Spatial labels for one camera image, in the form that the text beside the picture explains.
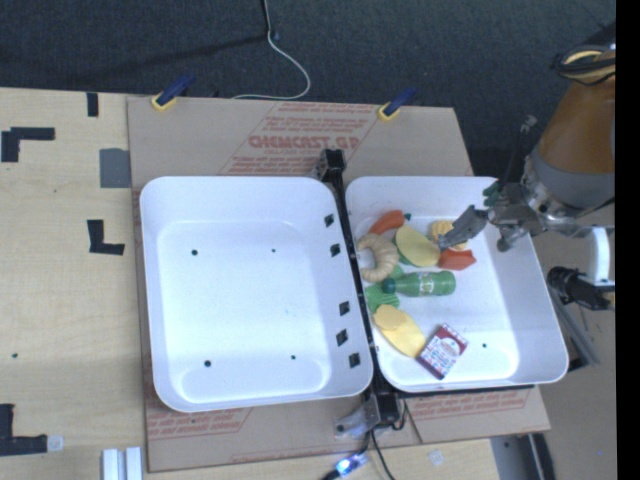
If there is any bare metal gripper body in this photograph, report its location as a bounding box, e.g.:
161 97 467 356
486 181 569 239

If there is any small yellow ribbed toy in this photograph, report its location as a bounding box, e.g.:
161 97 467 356
429 219 469 252

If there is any orange toy food piece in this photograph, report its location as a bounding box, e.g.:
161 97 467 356
438 247 478 272

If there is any yellow and green fruit slice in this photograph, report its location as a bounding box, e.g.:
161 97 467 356
394 223 442 269

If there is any green bottle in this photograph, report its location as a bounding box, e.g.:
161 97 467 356
381 269 458 299

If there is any orange carrot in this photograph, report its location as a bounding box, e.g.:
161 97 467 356
368 209 413 236

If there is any white plastic tray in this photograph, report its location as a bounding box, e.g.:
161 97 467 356
344 175 571 395
139 175 376 414

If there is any tan croissant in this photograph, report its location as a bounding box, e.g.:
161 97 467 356
355 232 401 284

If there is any green leafy toy vegetable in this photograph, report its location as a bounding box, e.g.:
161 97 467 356
364 263 405 314

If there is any thin black rod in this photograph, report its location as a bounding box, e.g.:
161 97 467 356
331 177 389 397

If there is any yellow corn cob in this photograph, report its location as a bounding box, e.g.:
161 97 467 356
373 303 428 360

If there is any red and white carton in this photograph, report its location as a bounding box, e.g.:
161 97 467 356
415 322 470 381

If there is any brown cardboard board red print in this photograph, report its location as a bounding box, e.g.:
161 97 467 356
126 95 552 473

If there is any black cylinder on white bracket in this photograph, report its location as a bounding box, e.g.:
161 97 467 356
546 224 617 312

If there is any black block with thin wires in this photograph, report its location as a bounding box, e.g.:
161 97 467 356
316 148 348 184
360 386 407 428

